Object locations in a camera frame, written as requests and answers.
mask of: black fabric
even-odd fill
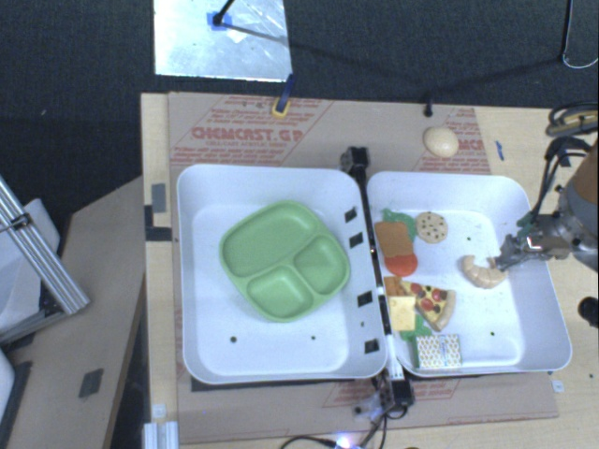
[[[295,96],[551,108],[597,99],[597,65],[558,61],[567,0],[284,0]],[[597,54],[576,0],[570,61]],[[0,0],[0,174],[66,216],[138,176],[139,95],[277,94],[157,77],[153,0]]]

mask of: cracker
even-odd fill
[[[426,211],[416,217],[418,236],[428,243],[440,243],[447,238],[447,221],[440,214]]]

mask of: black connector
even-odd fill
[[[407,408],[414,404],[414,391],[407,379],[402,381],[391,381],[393,399],[397,408]]]

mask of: metal sheet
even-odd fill
[[[153,0],[158,75],[285,81],[291,68],[283,0]]]

